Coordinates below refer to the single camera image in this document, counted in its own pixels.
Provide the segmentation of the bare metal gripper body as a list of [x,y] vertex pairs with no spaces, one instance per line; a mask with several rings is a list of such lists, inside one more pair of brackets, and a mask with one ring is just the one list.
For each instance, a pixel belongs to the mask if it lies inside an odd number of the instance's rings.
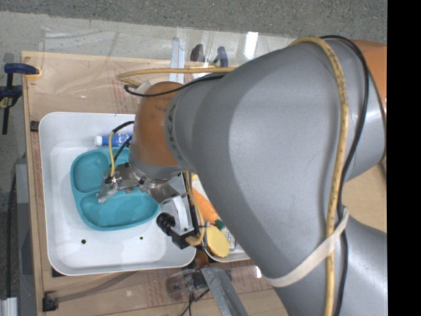
[[154,167],[144,163],[127,162],[118,165],[112,176],[104,177],[104,183],[113,183],[117,193],[134,186],[158,204],[187,194],[184,177],[178,166]]

